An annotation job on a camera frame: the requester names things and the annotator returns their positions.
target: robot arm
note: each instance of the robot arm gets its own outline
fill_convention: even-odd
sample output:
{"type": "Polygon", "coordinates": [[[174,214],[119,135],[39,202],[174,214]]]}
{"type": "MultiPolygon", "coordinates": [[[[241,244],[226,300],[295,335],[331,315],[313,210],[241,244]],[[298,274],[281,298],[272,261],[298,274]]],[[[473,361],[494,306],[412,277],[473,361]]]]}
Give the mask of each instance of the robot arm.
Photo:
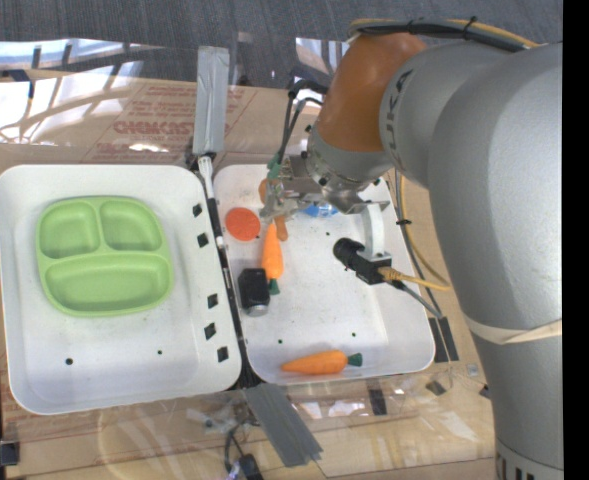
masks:
{"type": "Polygon", "coordinates": [[[563,478],[562,46],[473,22],[352,32],[292,193],[359,213],[392,167],[429,190],[492,392],[497,474],[563,478]],[[415,33],[472,40],[428,48],[415,33]]]}

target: green divided plate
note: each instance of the green divided plate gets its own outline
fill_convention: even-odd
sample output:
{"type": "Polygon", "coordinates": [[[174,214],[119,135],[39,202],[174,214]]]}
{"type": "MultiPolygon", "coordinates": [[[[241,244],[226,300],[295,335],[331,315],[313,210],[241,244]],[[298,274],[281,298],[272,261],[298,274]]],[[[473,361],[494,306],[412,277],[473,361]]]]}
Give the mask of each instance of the green divided plate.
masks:
{"type": "Polygon", "coordinates": [[[129,197],[78,197],[48,206],[36,258],[49,301],[75,316],[158,306],[172,291],[169,246],[156,214],[129,197]]]}

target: orange toy carrot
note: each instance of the orange toy carrot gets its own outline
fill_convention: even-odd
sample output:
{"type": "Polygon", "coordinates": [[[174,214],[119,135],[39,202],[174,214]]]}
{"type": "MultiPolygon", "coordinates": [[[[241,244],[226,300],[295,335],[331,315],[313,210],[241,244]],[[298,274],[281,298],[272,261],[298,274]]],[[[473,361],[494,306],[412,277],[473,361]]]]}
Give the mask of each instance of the orange toy carrot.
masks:
{"type": "Polygon", "coordinates": [[[325,352],[319,352],[294,359],[294,361],[288,363],[283,363],[281,370],[284,372],[324,375],[342,372],[348,364],[361,366],[363,364],[363,356],[360,353],[347,356],[340,350],[326,350],[325,352]]]}
{"type": "Polygon", "coordinates": [[[276,280],[283,274],[283,253],[274,222],[271,222],[267,227],[261,267],[265,270],[265,275],[270,283],[270,294],[276,295],[280,293],[276,280]]]}

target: cable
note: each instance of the cable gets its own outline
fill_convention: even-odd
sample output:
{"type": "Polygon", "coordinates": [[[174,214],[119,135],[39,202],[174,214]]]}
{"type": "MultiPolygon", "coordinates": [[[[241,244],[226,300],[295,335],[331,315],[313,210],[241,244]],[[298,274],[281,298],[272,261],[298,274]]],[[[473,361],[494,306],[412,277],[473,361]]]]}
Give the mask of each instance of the cable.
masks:
{"type": "Polygon", "coordinates": [[[294,125],[296,124],[296,121],[297,121],[300,113],[303,111],[303,108],[305,108],[305,105],[307,104],[307,102],[316,103],[317,105],[321,105],[321,106],[323,105],[323,102],[321,102],[320,100],[317,100],[316,98],[312,98],[312,97],[303,98],[302,100],[300,100],[298,102],[297,107],[296,107],[296,111],[294,112],[294,115],[290,119],[290,114],[292,113],[292,107],[294,105],[294,100],[296,99],[296,96],[298,96],[299,91],[301,91],[302,89],[311,89],[312,91],[317,92],[319,94],[323,94],[323,95],[327,94],[327,87],[320,85],[316,82],[313,82],[311,80],[299,80],[288,91],[288,93],[287,93],[287,97],[288,97],[287,109],[285,110],[285,123],[283,125],[283,139],[281,140],[281,147],[279,148],[278,153],[277,153],[277,157],[276,157],[279,165],[281,165],[283,163],[283,158],[285,157],[285,148],[287,147],[287,143],[289,142],[289,140],[292,136],[292,132],[294,131],[294,125]]]}
{"type": "Polygon", "coordinates": [[[348,36],[355,34],[385,35],[407,32],[412,35],[425,35],[444,39],[464,39],[500,48],[510,52],[527,50],[539,46],[538,43],[520,37],[503,29],[469,20],[410,20],[408,22],[392,19],[359,19],[348,28],[348,36]]]}
{"type": "MultiPolygon", "coordinates": [[[[396,170],[396,199],[397,199],[397,201],[401,201],[401,190],[400,190],[401,181],[402,181],[402,176],[401,176],[401,173],[399,172],[399,170],[397,169],[396,170]]],[[[400,203],[398,204],[397,215],[399,218],[399,222],[407,221],[407,216],[405,214],[405,208],[403,208],[400,203]]],[[[410,242],[410,240],[408,238],[407,226],[405,226],[405,225],[401,226],[401,234],[403,235],[403,239],[405,240],[405,243],[407,245],[407,252],[410,255],[410,259],[412,260],[412,264],[414,265],[414,269],[416,270],[416,272],[418,273],[418,275],[421,279],[425,279],[425,275],[423,274],[423,269],[421,268],[421,264],[416,259],[416,254],[414,252],[414,247],[412,246],[412,242],[410,242]]],[[[441,308],[439,307],[439,304],[436,301],[436,298],[434,297],[432,290],[426,287],[425,291],[427,292],[428,297],[432,301],[434,308],[439,313],[442,314],[441,308]]]]}
{"type": "Polygon", "coordinates": [[[448,291],[451,290],[452,287],[448,285],[441,285],[432,283],[430,281],[426,281],[425,279],[421,279],[419,277],[408,276],[407,274],[403,274],[398,270],[393,269],[392,267],[381,267],[378,269],[379,274],[383,276],[383,279],[386,282],[389,281],[409,281],[412,283],[420,284],[421,286],[425,286],[427,288],[432,288],[433,290],[440,290],[440,291],[448,291]]]}
{"type": "Polygon", "coordinates": [[[225,456],[223,458],[223,461],[225,463],[225,470],[228,473],[230,471],[232,471],[232,464],[230,462],[230,447],[232,445],[232,441],[234,441],[234,444],[236,445],[236,449],[238,450],[238,453],[241,456],[243,456],[243,450],[241,449],[240,445],[238,444],[238,441],[236,440],[236,438],[234,437],[234,434],[236,433],[236,430],[240,426],[241,426],[241,423],[237,423],[236,425],[234,425],[229,430],[229,432],[227,433],[227,436],[225,437],[225,456]]]}
{"type": "Polygon", "coordinates": [[[403,281],[389,281],[394,288],[398,290],[402,290],[412,297],[414,297],[417,301],[419,301],[425,309],[427,309],[430,313],[432,313],[436,318],[443,318],[443,313],[440,310],[436,309],[434,306],[430,305],[423,297],[421,297],[418,293],[412,290],[409,286],[407,286],[403,281]]]}
{"type": "MultiPolygon", "coordinates": [[[[399,190],[399,206],[400,206],[400,210],[401,210],[401,215],[402,217],[402,221],[405,222],[409,222],[407,221],[407,219],[404,217],[406,214],[406,204],[405,204],[405,176],[401,176],[401,180],[400,180],[400,190],[399,190]]],[[[427,270],[430,271],[430,273],[436,277],[439,281],[441,281],[442,283],[445,283],[449,286],[449,283],[447,282],[447,279],[445,279],[442,275],[440,275],[431,265],[430,263],[425,259],[425,257],[421,254],[421,251],[418,249],[418,247],[416,247],[416,243],[414,242],[414,238],[412,236],[412,233],[409,229],[409,227],[404,227],[404,230],[407,234],[407,240],[409,241],[409,243],[412,245],[412,249],[414,250],[414,252],[416,253],[416,256],[418,256],[418,258],[421,260],[421,262],[423,263],[423,265],[425,266],[425,268],[427,270]]]]}

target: tape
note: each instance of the tape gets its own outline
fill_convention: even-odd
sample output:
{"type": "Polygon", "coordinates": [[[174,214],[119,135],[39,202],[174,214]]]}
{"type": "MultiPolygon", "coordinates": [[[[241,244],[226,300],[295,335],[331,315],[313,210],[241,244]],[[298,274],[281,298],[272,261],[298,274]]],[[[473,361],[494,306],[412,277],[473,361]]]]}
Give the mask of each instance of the tape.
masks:
{"type": "Polygon", "coordinates": [[[472,333],[479,338],[495,343],[497,345],[512,345],[514,343],[526,343],[528,341],[538,341],[546,338],[563,335],[563,319],[541,325],[527,331],[516,329],[502,329],[500,327],[491,327],[472,320],[467,315],[463,315],[467,326],[472,333]]]}

